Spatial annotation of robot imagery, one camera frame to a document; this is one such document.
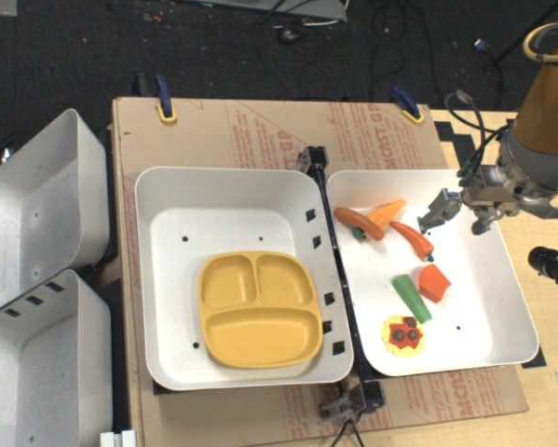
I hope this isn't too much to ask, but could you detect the brown cardboard board, red print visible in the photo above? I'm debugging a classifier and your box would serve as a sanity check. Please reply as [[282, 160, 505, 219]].
[[112, 96, 530, 447]]

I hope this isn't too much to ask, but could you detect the red chili pepper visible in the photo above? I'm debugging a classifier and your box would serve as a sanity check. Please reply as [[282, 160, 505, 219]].
[[388, 220, 436, 264]]

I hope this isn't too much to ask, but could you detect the orange wedge block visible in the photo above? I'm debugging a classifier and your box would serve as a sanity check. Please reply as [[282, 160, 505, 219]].
[[418, 264, 453, 305]]

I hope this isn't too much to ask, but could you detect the light orange carrot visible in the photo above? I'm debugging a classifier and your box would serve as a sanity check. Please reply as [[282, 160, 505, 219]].
[[366, 199, 407, 230]]

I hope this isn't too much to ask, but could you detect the green tapered cylinder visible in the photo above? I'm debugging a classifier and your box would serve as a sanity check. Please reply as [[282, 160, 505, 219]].
[[391, 274, 434, 325]]

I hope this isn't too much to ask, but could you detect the yellow and red pizza slice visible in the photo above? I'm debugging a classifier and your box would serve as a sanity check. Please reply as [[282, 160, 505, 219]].
[[380, 314, 426, 359]]

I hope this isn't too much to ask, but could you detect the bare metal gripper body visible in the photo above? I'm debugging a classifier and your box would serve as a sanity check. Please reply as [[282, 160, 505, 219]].
[[459, 164, 558, 221]]

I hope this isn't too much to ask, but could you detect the white plastic tray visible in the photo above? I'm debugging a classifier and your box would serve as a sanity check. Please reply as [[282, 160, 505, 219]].
[[325, 169, 540, 378], [0, 108, 111, 320], [0, 268, 115, 447], [134, 165, 356, 392]]

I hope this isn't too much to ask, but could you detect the black block with thin wires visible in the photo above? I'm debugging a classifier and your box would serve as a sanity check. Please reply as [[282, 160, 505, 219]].
[[319, 379, 386, 426], [296, 145, 331, 174]]

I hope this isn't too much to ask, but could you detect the thin black rod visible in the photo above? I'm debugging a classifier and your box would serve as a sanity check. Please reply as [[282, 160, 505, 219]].
[[312, 164, 378, 386]]

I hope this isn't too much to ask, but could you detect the dark orange carrot, green end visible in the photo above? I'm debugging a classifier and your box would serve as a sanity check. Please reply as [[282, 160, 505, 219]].
[[333, 207, 386, 243]]

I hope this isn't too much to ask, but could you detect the yellow divided plate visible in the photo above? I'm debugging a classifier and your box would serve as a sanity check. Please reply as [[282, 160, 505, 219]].
[[197, 251, 325, 371]]

